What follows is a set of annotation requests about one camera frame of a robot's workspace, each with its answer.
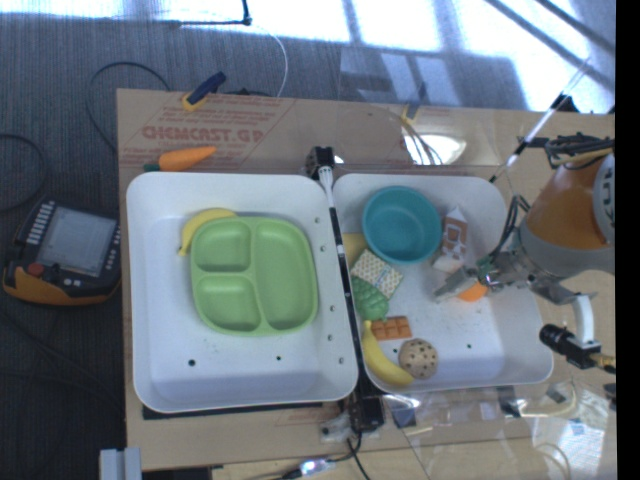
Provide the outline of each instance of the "brown waffle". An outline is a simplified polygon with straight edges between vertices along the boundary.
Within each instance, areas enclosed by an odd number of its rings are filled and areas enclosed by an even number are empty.
[[[399,340],[412,336],[406,316],[391,316],[386,322],[376,320],[371,323],[371,332],[378,341]]]

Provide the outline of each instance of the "table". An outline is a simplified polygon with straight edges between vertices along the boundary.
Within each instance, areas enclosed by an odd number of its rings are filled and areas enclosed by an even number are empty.
[[[222,169],[239,172],[296,172],[303,165],[310,148],[318,145],[335,145],[336,151],[345,151],[353,157],[364,155],[365,163],[375,163],[376,158],[393,163],[398,148],[389,144],[387,135],[394,126],[390,124],[393,119],[389,121],[383,117],[378,124],[384,122],[385,126],[376,126],[368,119],[379,109],[366,104],[213,96],[204,107],[209,109],[208,113],[205,111],[200,116],[208,121],[198,122],[196,116],[179,115],[176,102],[180,97],[178,93],[160,91],[118,92],[127,444],[141,449],[145,471],[224,466],[214,470],[216,479],[275,477],[309,457],[343,455],[347,451],[345,444],[322,442],[319,430],[319,423],[339,414],[334,403],[208,416],[143,417],[143,406],[135,394],[132,377],[125,193],[131,180],[143,172],[143,163],[157,157],[164,149],[175,148],[176,144],[186,145],[187,142],[202,144],[215,141],[224,152],[224,160],[217,159],[226,162]],[[216,113],[220,108],[226,110]],[[397,115],[401,111],[384,109],[382,112],[388,113],[389,110],[397,112]],[[435,120],[441,127],[480,137],[479,141],[484,146],[472,151],[472,161],[480,165],[478,172],[484,173],[495,171],[517,146],[517,137],[525,135],[541,117],[539,113],[506,110],[423,110],[427,121]],[[235,121],[229,120],[231,114]],[[169,136],[180,130],[186,130],[183,136]],[[615,116],[556,113],[539,136],[555,137],[576,132],[601,138],[615,137]],[[374,144],[374,147],[363,149],[361,143],[365,138],[358,137],[359,133],[366,135],[367,144]],[[228,147],[233,143],[230,140],[233,137],[241,139],[239,143],[244,146],[237,149]],[[215,171],[221,167],[204,162],[198,168]],[[511,189],[533,201],[550,174],[544,153],[527,150],[510,171],[508,180]],[[613,276],[589,272],[565,283],[577,291],[598,292],[593,302],[597,338],[603,343],[603,352],[611,355],[615,355],[614,282]],[[545,300],[538,301],[543,321],[565,319],[569,328],[572,327],[570,310],[552,307]],[[599,387],[615,382],[615,377],[599,370],[576,371],[561,358],[555,363],[549,383],[575,378],[585,385]],[[461,399],[468,402],[471,395],[451,393],[447,396],[456,403]],[[387,416],[387,423],[363,441],[359,453],[365,469],[373,478],[481,478],[484,477],[483,471],[492,475],[498,470],[526,475],[549,468],[555,468],[557,472],[564,467],[559,465],[557,457],[545,460],[545,456],[534,448],[531,428],[521,418],[480,418],[477,421],[470,418],[434,427],[416,438],[411,437],[406,429],[399,429]],[[607,418],[606,426],[599,467],[616,471],[615,414]],[[360,478],[359,475],[356,464],[351,460],[341,462],[327,476],[340,479]]]

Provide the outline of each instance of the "cookie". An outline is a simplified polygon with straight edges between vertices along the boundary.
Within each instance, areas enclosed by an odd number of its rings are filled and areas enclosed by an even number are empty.
[[[438,368],[438,352],[420,338],[407,340],[398,353],[398,364],[415,379],[428,379]]]

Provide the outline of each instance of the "carrot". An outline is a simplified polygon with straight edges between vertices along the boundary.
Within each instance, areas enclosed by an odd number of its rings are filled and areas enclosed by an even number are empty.
[[[161,171],[184,171],[201,162],[216,152],[215,146],[203,146],[199,148],[177,149],[167,151],[160,155],[158,164]]]

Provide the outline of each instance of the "device screen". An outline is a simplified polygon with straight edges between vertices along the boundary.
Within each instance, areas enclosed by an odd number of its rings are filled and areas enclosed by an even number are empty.
[[[114,219],[58,206],[36,261],[98,277],[116,224]]]

